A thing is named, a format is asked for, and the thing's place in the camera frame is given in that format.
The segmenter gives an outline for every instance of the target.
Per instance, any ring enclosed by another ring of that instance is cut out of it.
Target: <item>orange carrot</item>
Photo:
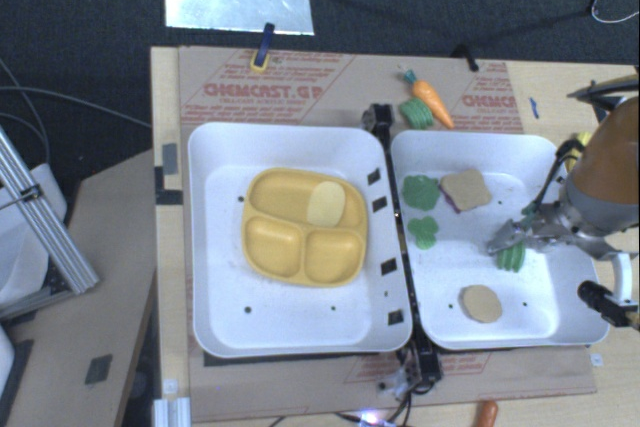
[[[444,102],[440,99],[440,95],[427,81],[416,80],[413,83],[413,95],[427,104],[434,117],[445,127],[454,127],[449,111],[447,111]]]

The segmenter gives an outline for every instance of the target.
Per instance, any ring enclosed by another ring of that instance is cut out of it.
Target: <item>blue mark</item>
[[[540,115],[538,114],[538,104],[536,101],[529,97],[529,102],[531,103],[531,110],[533,111],[533,115],[536,119],[540,119]]]

